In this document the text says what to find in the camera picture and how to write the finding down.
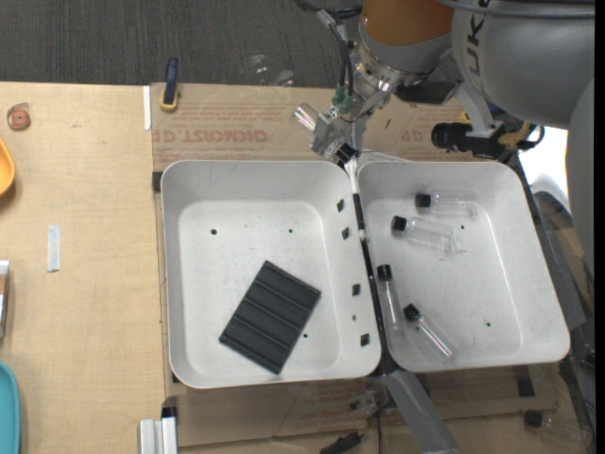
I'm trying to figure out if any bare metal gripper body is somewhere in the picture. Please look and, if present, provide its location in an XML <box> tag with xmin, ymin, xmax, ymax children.
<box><xmin>349</xmin><ymin>57</ymin><xmax>404</xmax><ymax>123</ymax></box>

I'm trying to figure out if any brown tape roll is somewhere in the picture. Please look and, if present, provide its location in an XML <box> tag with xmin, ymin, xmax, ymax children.
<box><xmin>6</xmin><ymin>102</ymin><xmax>32</xmax><ymax>131</ymax></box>

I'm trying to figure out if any clear plastic bottle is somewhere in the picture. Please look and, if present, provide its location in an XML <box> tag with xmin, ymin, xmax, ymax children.
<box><xmin>288</xmin><ymin>102</ymin><xmax>323</xmax><ymax>134</ymax></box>

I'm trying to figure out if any black ribbed rectangular pad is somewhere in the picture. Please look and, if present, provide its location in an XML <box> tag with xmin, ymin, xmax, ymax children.
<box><xmin>217</xmin><ymin>259</ymin><xmax>323</xmax><ymax>376</ymax></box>

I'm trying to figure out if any white plastic tray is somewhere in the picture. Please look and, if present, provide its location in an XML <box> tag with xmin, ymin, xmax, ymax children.
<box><xmin>354</xmin><ymin>159</ymin><xmax>572</xmax><ymax>375</ymax></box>
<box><xmin>159</xmin><ymin>158</ymin><xmax>383</xmax><ymax>391</ymax></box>

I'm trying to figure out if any thin black and white rod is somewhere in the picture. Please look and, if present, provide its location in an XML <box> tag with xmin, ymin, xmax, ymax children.
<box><xmin>346</xmin><ymin>157</ymin><xmax>396</xmax><ymax>375</ymax></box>

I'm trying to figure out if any black cylinder on white bracket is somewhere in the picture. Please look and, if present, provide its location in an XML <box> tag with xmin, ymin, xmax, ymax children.
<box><xmin>430</xmin><ymin>80</ymin><xmax>506</xmax><ymax>160</ymax></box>

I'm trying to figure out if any teal plate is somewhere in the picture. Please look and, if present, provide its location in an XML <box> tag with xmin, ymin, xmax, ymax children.
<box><xmin>0</xmin><ymin>360</ymin><xmax>23</xmax><ymax>454</ymax></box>

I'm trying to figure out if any brown cardboard board red print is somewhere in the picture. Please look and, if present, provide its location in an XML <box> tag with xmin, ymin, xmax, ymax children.
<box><xmin>149</xmin><ymin>81</ymin><xmax>560</xmax><ymax>448</ymax></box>

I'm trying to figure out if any orange plate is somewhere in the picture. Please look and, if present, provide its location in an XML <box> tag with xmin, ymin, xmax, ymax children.
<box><xmin>0</xmin><ymin>137</ymin><xmax>17</xmax><ymax>199</ymax></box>

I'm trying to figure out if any clear bottle with black cap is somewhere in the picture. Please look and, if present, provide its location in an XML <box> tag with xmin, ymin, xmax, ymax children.
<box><xmin>389</xmin><ymin>214</ymin><xmax>456</xmax><ymax>255</ymax></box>
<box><xmin>523</xmin><ymin>409</ymin><xmax>593</xmax><ymax>449</ymax></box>
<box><xmin>414</xmin><ymin>191</ymin><xmax>479</xmax><ymax>221</ymax></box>
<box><xmin>375</xmin><ymin>263</ymin><xmax>406</xmax><ymax>336</ymax></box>
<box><xmin>402</xmin><ymin>303</ymin><xmax>458</xmax><ymax>361</ymax></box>

